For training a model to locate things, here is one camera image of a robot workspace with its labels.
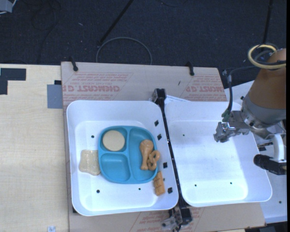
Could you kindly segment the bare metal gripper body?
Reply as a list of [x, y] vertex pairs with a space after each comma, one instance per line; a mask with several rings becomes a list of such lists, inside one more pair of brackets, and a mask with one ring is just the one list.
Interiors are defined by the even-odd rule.
[[261, 124], [257, 117], [247, 110], [231, 111], [226, 128], [232, 136], [247, 135], [250, 131], [260, 130]]

